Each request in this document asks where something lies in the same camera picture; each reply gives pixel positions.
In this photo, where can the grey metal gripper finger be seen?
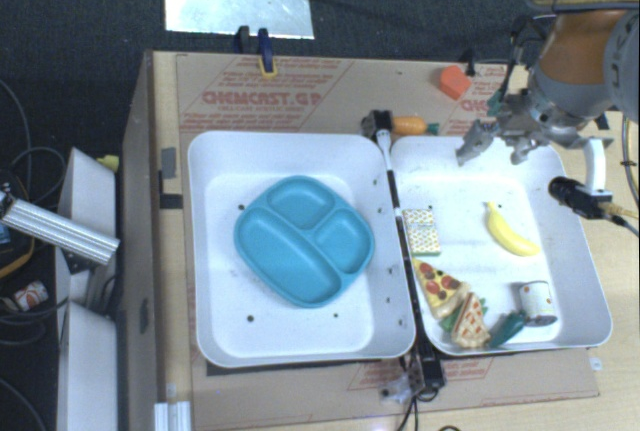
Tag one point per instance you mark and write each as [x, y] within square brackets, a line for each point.
[477, 139]
[525, 149]

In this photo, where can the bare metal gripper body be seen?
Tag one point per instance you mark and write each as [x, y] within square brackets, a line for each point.
[535, 121]

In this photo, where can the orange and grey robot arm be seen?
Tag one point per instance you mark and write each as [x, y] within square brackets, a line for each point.
[575, 54]

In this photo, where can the white plastic tray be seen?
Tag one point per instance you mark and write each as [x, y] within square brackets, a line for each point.
[470, 199]
[220, 244]

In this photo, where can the orange house-shaped block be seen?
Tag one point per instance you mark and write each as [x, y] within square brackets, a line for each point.
[454, 81]

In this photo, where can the orange carrot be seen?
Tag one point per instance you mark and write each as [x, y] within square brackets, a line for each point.
[409, 125]

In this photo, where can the yellow banana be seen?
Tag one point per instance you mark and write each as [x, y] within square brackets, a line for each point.
[507, 234]

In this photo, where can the thin black and white rod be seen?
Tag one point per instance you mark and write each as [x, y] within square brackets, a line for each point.
[396, 199]

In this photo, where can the white carton with fruit print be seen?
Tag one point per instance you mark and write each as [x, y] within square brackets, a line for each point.
[422, 231]

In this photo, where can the pizza slice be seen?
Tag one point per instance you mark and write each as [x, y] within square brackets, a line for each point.
[437, 286]

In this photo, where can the green toy vegetable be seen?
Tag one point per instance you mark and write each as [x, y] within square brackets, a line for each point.
[507, 329]

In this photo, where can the toy sandwich wedge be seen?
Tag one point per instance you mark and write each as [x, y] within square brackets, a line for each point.
[470, 326]

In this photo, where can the brown cardboard board, red print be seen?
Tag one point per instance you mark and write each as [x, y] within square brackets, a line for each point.
[280, 89]

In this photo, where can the blue divided plate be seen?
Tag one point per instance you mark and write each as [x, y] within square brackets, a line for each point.
[300, 244]

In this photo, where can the white and orange small can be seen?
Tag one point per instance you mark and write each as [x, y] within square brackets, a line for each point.
[31, 295]

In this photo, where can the black cylinder on white bracket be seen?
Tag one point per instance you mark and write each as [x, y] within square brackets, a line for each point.
[575, 196]

